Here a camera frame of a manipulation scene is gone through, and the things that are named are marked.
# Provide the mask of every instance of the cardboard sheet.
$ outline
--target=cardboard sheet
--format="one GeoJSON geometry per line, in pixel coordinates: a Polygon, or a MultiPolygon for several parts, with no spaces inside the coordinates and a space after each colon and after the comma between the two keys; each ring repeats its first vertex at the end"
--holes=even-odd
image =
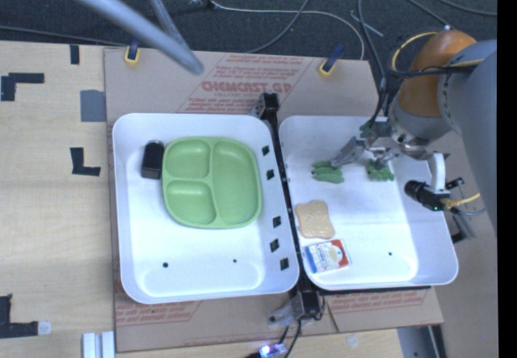
{"type": "MultiPolygon", "coordinates": [[[[199,76],[152,49],[143,49],[134,66],[124,62],[122,48],[104,52],[118,352],[278,339],[283,328],[268,327],[267,314],[289,299],[283,293],[151,306],[125,294],[118,269],[111,145],[111,129],[119,117],[131,112],[253,115],[263,92],[279,95],[280,122],[292,115],[364,116],[367,120],[375,109],[376,88],[366,61],[339,60],[334,72],[322,78],[317,68],[323,58],[196,54],[205,68],[199,76]]],[[[326,297],[323,319],[304,326],[302,336],[442,321],[434,289],[350,293],[326,297]]]]}

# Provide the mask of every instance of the green divided plate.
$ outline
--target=green divided plate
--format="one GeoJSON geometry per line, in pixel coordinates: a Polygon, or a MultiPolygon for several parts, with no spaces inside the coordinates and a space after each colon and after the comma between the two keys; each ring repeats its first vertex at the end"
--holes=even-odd
{"type": "Polygon", "coordinates": [[[184,137],[165,149],[162,185],[169,214],[180,224],[229,229],[251,223],[262,209],[253,152],[221,137],[184,137]]]}

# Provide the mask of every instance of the green plate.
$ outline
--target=green plate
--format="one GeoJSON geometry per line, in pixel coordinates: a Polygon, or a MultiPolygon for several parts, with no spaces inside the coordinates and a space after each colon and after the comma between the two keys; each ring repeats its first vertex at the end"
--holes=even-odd
{"type": "Polygon", "coordinates": [[[165,149],[163,196],[183,225],[228,229],[251,223],[262,209],[259,169],[253,152],[221,137],[184,137],[165,149]]]}

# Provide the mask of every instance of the white tray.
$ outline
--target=white tray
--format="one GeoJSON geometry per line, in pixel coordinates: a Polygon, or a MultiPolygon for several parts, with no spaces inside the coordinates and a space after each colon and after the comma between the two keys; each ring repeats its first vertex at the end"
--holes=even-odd
{"type": "MultiPolygon", "coordinates": [[[[394,181],[368,178],[366,163],[372,154],[343,166],[344,183],[313,179],[311,165],[334,157],[348,140],[359,138],[367,117],[292,116],[280,125],[280,140],[287,166],[293,209],[299,203],[324,200],[335,229],[334,238],[345,243],[350,265],[312,273],[304,256],[304,269],[316,286],[327,290],[401,288],[447,284],[458,270],[456,252],[441,212],[432,212],[404,193],[414,179],[430,182],[426,162],[401,156],[389,165],[394,181]]],[[[302,247],[316,242],[299,232],[302,247]]]]}
{"type": "Polygon", "coordinates": [[[113,128],[120,273],[126,293],[154,304],[287,292],[300,273],[269,128],[253,116],[128,114],[113,128]],[[162,182],[141,177],[145,145],[227,137],[257,158],[263,208],[244,227],[203,230],[166,211],[162,182]],[[263,148],[269,152],[264,155],[263,148]],[[267,179],[267,172],[275,176],[267,179]]]}

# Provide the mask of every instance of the wooden surface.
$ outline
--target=wooden surface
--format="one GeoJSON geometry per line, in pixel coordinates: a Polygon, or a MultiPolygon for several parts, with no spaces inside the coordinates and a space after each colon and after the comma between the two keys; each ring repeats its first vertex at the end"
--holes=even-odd
{"type": "MultiPolygon", "coordinates": [[[[0,339],[0,356],[79,357],[86,332],[113,331],[106,124],[81,122],[80,92],[104,90],[103,48],[0,42],[0,74],[44,73],[0,102],[0,296],[13,294],[11,321],[49,321],[50,335],[0,339]],[[72,175],[71,147],[100,176],[72,175]]],[[[257,343],[117,356],[240,358],[257,343]]],[[[293,357],[401,358],[396,330],[307,336],[293,357]]]]}

